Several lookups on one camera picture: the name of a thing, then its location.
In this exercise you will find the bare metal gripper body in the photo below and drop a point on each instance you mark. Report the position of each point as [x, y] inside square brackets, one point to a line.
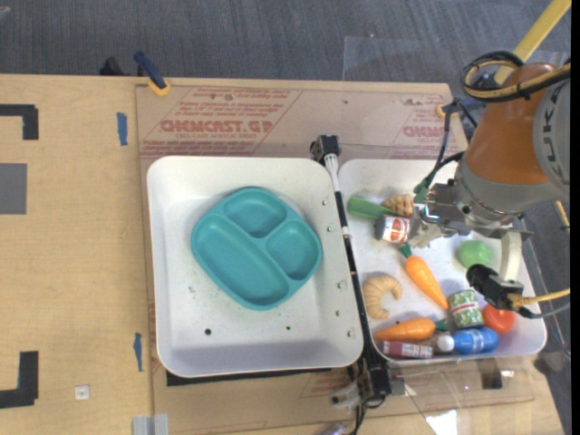
[453, 211]

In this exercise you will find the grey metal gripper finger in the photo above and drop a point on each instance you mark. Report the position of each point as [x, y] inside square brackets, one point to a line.
[419, 213]
[428, 236]

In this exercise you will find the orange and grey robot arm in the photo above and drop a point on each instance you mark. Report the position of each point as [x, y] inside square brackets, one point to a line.
[503, 143]

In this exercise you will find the red and white can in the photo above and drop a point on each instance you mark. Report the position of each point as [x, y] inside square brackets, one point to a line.
[393, 229]

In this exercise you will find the orange carrot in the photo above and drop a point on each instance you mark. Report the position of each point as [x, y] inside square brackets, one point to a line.
[403, 330]
[423, 277]

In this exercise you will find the green round toy fruit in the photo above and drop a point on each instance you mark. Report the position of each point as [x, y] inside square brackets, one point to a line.
[473, 253]

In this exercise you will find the white plastic tray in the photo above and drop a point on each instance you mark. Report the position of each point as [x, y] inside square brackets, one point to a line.
[385, 261]
[181, 324]

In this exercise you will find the green toy vegetable stalk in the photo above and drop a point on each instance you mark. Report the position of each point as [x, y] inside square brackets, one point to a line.
[362, 206]

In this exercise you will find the thin black and white rod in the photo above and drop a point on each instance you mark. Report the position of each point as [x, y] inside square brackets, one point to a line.
[348, 243]

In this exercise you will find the tan toy croissant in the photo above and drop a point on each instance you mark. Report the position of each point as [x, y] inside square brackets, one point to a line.
[375, 295]

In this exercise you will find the green and white can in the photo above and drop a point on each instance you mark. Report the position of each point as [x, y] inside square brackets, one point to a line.
[466, 310]

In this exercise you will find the orange round toy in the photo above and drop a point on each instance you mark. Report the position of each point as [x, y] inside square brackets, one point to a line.
[497, 320]

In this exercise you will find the blue and white bottle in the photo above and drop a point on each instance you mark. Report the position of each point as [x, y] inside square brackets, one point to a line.
[476, 340]

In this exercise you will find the red and white packet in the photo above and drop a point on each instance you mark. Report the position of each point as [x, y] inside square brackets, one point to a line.
[403, 350]

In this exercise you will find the brown cardboard board red print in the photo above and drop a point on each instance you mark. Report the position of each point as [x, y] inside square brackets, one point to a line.
[290, 120]

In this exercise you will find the teal divided plate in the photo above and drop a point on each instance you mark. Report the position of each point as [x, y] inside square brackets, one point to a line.
[244, 256]

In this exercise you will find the black cylinder on white bracket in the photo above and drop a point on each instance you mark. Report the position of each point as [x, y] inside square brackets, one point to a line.
[491, 283]

